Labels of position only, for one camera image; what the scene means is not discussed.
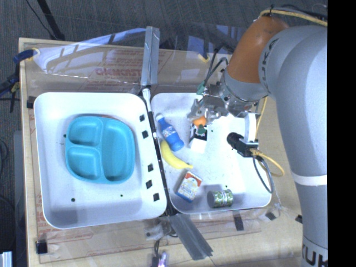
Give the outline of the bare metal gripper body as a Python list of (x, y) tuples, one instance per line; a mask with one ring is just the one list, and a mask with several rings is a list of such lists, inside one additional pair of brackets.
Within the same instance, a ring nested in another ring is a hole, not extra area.
[(253, 106), (257, 106), (259, 101), (242, 99), (232, 93), (226, 84), (217, 82), (215, 85), (206, 86), (200, 103), (206, 109), (213, 108), (216, 111), (220, 111), (222, 117), (228, 115), (241, 117), (244, 112), (250, 112)]

